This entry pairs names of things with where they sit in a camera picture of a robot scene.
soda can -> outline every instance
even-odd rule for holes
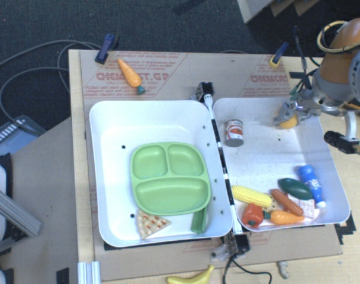
[[[238,147],[243,144],[243,123],[238,119],[228,120],[225,124],[225,144]]]

pizza slice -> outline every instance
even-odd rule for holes
[[[169,224],[171,224],[171,222],[162,217],[150,215],[142,210],[138,210],[137,225],[142,239],[162,230]]]

divided green plate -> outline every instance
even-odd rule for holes
[[[189,214],[209,203],[205,161],[190,144],[160,142],[138,147],[131,156],[130,175],[135,201],[149,214]]]

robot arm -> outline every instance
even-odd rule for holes
[[[340,27],[328,47],[324,35],[337,25]],[[327,132],[324,139],[345,153],[360,154],[359,140],[355,138],[355,111],[341,108],[354,99],[360,103],[360,18],[325,26],[318,35],[317,45],[326,55],[313,72],[311,86],[301,86],[288,102],[284,102],[274,122],[289,129],[322,112],[343,116],[346,135]]]

corn cob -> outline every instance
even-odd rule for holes
[[[239,201],[254,203],[261,207],[269,207],[272,204],[272,199],[269,195],[254,191],[251,188],[247,188],[240,185],[232,186],[233,197]]]

